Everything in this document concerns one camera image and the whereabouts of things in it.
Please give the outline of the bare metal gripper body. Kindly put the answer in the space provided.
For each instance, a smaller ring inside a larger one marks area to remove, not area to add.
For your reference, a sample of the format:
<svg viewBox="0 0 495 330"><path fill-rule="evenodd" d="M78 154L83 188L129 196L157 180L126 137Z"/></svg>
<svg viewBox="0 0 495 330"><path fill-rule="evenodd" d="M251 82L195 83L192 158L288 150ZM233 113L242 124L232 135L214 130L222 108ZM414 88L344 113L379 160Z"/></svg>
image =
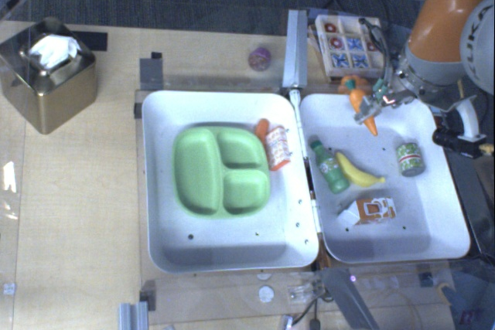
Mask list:
<svg viewBox="0 0 495 330"><path fill-rule="evenodd" d="M369 107L372 101L378 102L382 108L399 107L411 103L417 96L414 81L408 72L385 70L372 86L371 94L364 96L362 107Z"/></svg>

